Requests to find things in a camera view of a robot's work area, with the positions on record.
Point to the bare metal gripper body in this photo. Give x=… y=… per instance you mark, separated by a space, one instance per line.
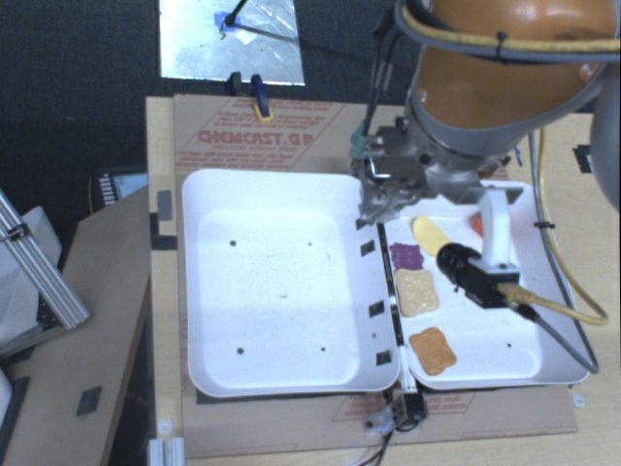
x=394 y=172

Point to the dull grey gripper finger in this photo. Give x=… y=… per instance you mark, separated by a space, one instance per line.
x=369 y=213
x=392 y=209

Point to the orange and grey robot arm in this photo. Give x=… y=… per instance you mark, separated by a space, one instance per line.
x=509 y=42

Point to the pale yellow oval toy food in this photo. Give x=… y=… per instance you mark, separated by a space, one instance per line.
x=428 y=235

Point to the purple toy biscuit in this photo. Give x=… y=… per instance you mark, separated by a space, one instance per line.
x=406 y=256

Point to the thin black and white rod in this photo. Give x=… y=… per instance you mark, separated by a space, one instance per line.
x=389 y=279

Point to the orange toy carrot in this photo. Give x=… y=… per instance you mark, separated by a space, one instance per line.
x=477 y=225

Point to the beige toy bread slice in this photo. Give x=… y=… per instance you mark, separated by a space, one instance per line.
x=417 y=293

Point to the white plastic tray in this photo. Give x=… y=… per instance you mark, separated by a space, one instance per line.
x=485 y=342
x=271 y=284

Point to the brown cardboard board red print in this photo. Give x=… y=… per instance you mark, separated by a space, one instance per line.
x=271 y=134

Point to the orange-brown toy bread slice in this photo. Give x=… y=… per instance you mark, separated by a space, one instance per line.
x=433 y=351

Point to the black cylinder on white bracket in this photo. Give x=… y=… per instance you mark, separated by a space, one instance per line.
x=494 y=241

